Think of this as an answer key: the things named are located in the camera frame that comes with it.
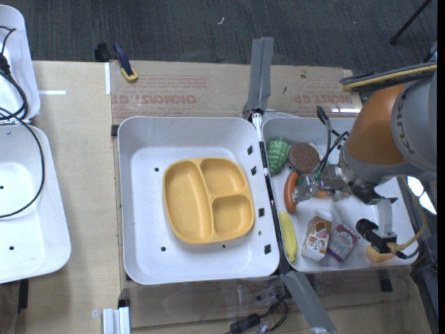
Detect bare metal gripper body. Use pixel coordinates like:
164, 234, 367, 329
318, 164, 353, 202

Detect red sausage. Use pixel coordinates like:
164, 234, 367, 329
282, 170, 301, 214

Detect white plastic tray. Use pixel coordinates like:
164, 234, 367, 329
261, 116, 420, 275
117, 116, 281, 286

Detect brown round biscuit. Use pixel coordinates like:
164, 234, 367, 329
288, 142, 321, 173

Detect yellow banana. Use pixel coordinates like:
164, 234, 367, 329
278, 210, 298, 262

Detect orange and white carton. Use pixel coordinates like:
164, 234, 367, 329
300, 215, 333, 262

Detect green grapes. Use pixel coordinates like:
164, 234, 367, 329
266, 137, 291, 177

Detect pink and white carton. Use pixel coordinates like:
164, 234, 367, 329
327, 223, 359, 262

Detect yellow cheese block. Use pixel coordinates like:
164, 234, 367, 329
365, 244, 394, 264

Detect yellow divided plate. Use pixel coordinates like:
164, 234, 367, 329
161, 156, 256, 245

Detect brown cardboard board red print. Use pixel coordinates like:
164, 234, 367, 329
109, 59, 412, 328

